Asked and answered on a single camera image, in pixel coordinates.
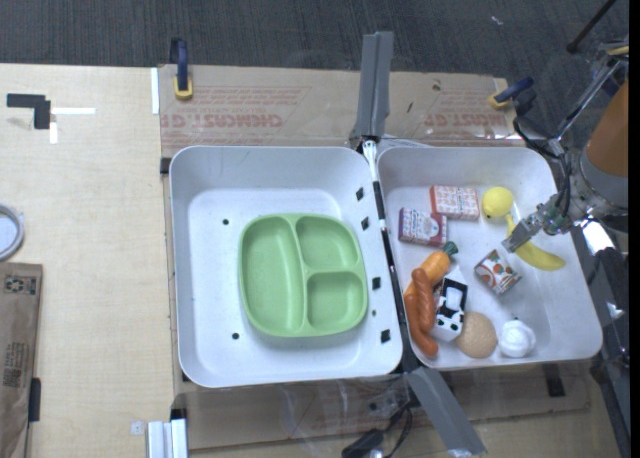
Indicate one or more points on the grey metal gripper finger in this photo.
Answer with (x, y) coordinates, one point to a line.
(520, 236)

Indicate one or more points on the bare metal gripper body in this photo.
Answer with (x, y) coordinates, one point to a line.
(562, 211)

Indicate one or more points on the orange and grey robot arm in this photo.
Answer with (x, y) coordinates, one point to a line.
(607, 146)

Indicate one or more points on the yellow banana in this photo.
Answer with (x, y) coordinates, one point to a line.
(542, 258)

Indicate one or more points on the yellow lemon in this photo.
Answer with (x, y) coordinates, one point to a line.
(496, 202)

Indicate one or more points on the orange print small can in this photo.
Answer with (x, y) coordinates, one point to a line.
(497, 273)

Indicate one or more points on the orange patterned white carton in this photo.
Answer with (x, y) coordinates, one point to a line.
(455, 202)

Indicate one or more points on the white plastic tray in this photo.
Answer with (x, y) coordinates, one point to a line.
(210, 256)
(555, 306)

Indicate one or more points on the orange carrot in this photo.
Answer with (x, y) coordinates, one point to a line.
(434, 266)

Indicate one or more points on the pink and white carton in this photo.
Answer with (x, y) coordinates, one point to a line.
(420, 227)

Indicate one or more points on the white garlic bulb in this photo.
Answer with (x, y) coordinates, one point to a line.
(516, 338)

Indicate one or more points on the black and white milk carton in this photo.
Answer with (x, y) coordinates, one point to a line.
(450, 313)

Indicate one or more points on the round tan bread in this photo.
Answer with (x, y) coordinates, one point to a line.
(476, 335)

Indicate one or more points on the green divided plate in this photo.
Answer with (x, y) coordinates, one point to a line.
(272, 276)

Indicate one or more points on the brown cardboard board red print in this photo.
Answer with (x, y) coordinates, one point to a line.
(260, 111)

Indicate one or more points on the brown paper packet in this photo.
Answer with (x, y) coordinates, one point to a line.
(17, 346)

